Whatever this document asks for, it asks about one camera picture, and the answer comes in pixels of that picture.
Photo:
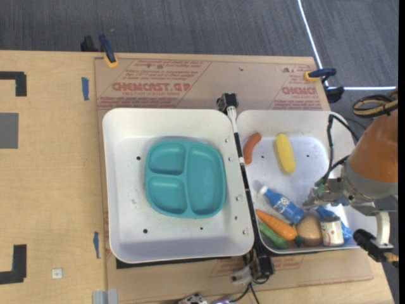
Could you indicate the small white can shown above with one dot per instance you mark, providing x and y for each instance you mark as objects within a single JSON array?
[{"x": 331, "y": 231}]

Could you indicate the black cylinder on white bracket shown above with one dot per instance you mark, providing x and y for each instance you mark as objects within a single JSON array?
[{"x": 373, "y": 244}]

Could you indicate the orange carrot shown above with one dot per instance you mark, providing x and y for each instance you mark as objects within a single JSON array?
[{"x": 276, "y": 225}]

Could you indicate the thin black and white rod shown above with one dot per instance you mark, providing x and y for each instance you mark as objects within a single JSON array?
[{"x": 243, "y": 169}]

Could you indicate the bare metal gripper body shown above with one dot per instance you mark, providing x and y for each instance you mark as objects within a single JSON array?
[{"x": 335, "y": 190}]

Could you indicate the teal divided plate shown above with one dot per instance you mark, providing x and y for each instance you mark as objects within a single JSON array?
[{"x": 202, "y": 176}]

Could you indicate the yellow corn cob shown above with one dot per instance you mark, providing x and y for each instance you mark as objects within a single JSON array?
[{"x": 285, "y": 154}]

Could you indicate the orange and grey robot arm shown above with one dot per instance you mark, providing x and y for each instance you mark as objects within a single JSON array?
[{"x": 376, "y": 150}]

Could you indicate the brown cardboard board red print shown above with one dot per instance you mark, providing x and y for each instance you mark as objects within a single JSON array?
[{"x": 202, "y": 81}]

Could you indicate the blue bottle with white cap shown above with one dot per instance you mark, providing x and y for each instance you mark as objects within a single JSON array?
[{"x": 284, "y": 205}]

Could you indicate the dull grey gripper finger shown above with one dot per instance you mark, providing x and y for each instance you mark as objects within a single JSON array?
[
  {"x": 339, "y": 203},
  {"x": 311, "y": 200}
]

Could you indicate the white plastic tray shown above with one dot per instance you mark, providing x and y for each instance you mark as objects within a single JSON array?
[
  {"x": 307, "y": 182},
  {"x": 126, "y": 185}
]

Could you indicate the tan potato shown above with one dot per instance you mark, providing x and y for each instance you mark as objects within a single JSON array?
[{"x": 309, "y": 231}]

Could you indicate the orange sausage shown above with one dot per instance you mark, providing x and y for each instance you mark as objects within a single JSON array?
[{"x": 250, "y": 149}]

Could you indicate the green pea pod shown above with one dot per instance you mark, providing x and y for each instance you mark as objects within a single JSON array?
[{"x": 272, "y": 237}]

